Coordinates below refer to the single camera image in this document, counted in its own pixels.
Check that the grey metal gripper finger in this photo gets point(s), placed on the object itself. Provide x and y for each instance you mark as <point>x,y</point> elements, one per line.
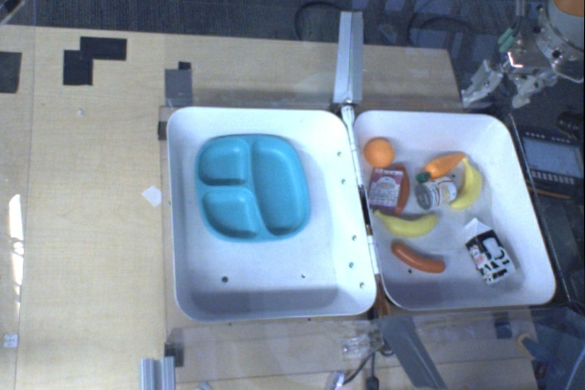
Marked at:
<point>530,89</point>
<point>480,82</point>

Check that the pink and maroon packet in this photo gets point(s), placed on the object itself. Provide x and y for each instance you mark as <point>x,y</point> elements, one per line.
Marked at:
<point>385,189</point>

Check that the red-brown toy sausage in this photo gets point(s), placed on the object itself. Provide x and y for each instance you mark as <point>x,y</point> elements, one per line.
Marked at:
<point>405,192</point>

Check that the white plastic tray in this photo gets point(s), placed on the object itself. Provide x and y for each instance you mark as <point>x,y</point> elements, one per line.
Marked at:
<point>512,178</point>
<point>274,278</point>

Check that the small white labelled can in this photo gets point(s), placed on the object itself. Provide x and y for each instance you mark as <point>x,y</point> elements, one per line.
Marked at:
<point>439,192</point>

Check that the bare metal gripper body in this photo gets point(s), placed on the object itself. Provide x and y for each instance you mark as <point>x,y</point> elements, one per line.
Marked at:
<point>532,52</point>

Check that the orange toy fruit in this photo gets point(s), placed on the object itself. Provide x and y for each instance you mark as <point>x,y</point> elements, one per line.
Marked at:
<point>379,151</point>

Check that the orange toy sausage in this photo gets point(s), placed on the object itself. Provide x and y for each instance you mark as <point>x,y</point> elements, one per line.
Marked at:
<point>418,259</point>

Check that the yellow banana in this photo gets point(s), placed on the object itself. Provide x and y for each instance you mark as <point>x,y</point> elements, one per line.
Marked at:
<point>407,225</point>
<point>471,189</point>

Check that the black and white carton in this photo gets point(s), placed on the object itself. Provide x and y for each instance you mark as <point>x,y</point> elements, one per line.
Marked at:
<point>491,256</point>

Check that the orange toy carrot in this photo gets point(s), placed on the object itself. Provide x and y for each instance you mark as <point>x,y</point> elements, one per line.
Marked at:
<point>445,164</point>

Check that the blue divided plate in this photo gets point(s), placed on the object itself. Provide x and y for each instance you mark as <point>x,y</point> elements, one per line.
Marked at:
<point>274,182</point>

